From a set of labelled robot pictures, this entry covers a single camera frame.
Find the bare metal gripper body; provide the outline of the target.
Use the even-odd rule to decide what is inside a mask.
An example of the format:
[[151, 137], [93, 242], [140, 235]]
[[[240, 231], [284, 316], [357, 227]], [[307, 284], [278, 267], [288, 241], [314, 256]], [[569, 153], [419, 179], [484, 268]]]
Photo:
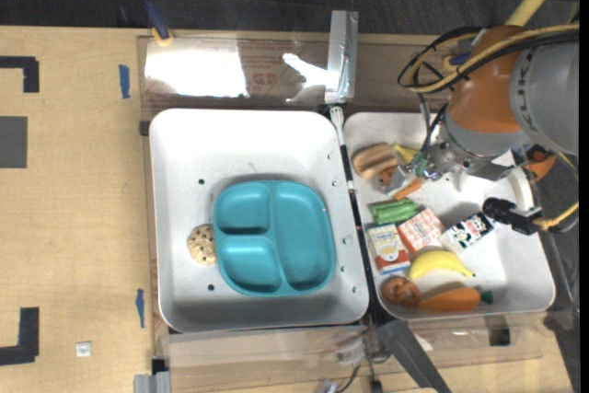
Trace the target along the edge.
[[467, 158], [465, 149], [455, 143], [435, 142], [430, 144], [427, 152], [415, 151], [407, 163], [399, 167], [402, 184], [412, 184], [414, 180], [437, 181], [448, 173], [460, 170]]

